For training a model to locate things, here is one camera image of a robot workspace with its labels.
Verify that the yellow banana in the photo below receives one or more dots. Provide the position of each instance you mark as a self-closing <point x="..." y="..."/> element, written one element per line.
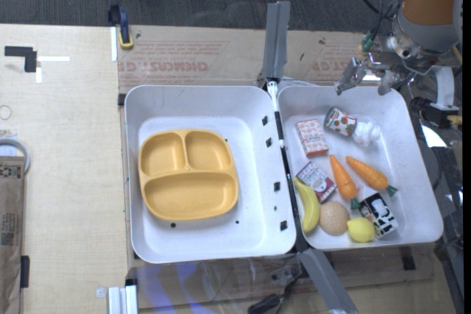
<point x="311" y="206"/>

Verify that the round brown bread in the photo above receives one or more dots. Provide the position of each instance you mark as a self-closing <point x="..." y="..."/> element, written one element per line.
<point x="333" y="217"/>

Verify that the brown cardboard board red print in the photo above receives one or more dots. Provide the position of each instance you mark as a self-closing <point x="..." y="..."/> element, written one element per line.
<point x="206" y="59"/>

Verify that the pink and red carton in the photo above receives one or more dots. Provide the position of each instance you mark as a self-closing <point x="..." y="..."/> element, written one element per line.
<point x="317" y="181"/>

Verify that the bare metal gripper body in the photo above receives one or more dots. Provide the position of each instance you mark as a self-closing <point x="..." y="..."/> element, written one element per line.
<point x="412" y="60"/>

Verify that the yellow divided plate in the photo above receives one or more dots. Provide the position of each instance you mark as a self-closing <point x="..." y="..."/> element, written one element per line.
<point x="187" y="176"/>

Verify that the tomato print can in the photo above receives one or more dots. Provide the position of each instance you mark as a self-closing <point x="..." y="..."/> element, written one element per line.
<point x="340" y="121"/>

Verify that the orange carrot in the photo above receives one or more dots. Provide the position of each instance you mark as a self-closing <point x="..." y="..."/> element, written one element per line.
<point x="343" y="178"/>
<point x="368" y="173"/>

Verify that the orange print carton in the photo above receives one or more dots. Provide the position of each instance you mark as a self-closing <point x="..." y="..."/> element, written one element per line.
<point x="312" y="138"/>

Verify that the black and white can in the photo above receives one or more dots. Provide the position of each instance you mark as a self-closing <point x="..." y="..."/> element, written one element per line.
<point x="379" y="215"/>

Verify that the yellow lemon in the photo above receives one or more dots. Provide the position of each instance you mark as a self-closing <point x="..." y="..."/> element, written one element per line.
<point x="361" y="229"/>

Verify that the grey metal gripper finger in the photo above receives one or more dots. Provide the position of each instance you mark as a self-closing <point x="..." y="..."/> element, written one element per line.
<point x="351" y="79"/>
<point x="386" y="82"/>

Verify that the brown paper bag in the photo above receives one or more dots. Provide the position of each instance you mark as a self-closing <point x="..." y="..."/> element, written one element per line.
<point x="10" y="231"/>

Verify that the white lumpy toy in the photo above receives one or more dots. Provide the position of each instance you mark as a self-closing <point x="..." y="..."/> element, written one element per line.
<point x="367" y="133"/>

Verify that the white plastic tray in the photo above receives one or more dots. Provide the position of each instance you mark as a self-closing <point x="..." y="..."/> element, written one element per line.
<point x="404" y="158"/>
<point x="254" y="195"/>

